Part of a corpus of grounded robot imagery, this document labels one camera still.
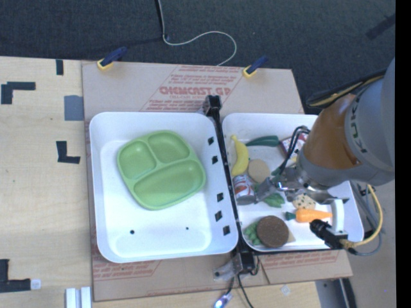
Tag red and white packet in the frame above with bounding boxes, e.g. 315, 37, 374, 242
278, 132, 310, 160

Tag green grapes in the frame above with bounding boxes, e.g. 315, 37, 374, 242
243, 220, 263, 247

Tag green leafy vegetable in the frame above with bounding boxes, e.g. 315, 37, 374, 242
263, 192, 286, 209

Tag black cylinder on white bracket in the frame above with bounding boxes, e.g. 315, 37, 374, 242
309, 197, 350, 250

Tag dark green pepper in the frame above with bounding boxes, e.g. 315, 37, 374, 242
245, 135, 281, 148

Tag brown round burger patty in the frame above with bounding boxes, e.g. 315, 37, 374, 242
256, 215, 290, 249

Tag pale chocolate chip cookie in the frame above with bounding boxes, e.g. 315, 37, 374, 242
292, 193, 317, 210

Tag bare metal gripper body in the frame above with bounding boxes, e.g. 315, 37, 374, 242
275, 166, 329, 199

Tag tan round biscuit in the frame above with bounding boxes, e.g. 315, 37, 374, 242
247, 158, 272, 184

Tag orange carrot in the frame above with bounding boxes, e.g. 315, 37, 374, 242
284, 207, 333, 224

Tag green divided plate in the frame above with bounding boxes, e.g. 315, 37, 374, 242
116, 130, 207, 211

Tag yellow banana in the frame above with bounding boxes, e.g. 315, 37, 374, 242
230, 135, 250, 177

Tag red and white can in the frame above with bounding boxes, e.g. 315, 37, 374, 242
232, 173, 257, 206

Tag thin black rod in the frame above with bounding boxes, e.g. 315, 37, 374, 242
210, 107, 247, 257

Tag brown cardboard board red print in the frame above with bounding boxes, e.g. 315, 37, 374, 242
81, 60, 354, 303

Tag white plastic tray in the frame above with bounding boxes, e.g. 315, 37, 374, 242
221, 112, 365, 253
89, 111, 240, 264

